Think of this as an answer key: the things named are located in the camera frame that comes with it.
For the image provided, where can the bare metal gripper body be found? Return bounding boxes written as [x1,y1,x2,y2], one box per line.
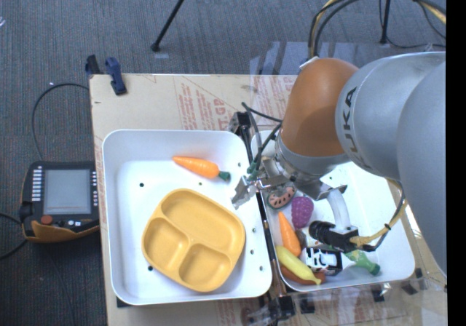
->
[254,156,322,191]

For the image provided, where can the red watermelon slice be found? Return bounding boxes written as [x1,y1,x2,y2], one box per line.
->
[266,186,297,210]

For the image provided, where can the yellow divided plate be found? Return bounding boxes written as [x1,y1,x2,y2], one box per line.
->
[141,188,248,293]

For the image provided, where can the purple grapes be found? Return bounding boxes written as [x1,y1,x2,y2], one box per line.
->
[291,196,315,230]

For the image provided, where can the orange carrot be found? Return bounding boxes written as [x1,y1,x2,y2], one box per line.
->
[172,155,232,183]
[277,210,303,258]

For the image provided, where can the yellow banana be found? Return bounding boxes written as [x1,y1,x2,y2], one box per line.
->
[275,244,323,286]

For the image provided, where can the red-brown sausage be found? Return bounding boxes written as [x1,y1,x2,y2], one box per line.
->
[279,264,327,287]

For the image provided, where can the black and white carton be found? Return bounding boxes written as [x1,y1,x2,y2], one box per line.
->
[304,246,344,277]

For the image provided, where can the white plastic tray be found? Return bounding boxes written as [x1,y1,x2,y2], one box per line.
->
[101,129,274,306]
[250,130,416,293]

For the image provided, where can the green bottle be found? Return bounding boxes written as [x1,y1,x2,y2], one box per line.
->
[344,249,382,277]

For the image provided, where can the brown cardboard board red print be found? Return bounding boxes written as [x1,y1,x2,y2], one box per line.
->
[89,73,447,326]

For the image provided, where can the black tripod stand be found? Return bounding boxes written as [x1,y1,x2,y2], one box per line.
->
[150,0,240,53]
[378,0,398,45]

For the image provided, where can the black cylinder on white bracket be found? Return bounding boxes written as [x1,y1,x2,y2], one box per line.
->
[308,188,360,254]

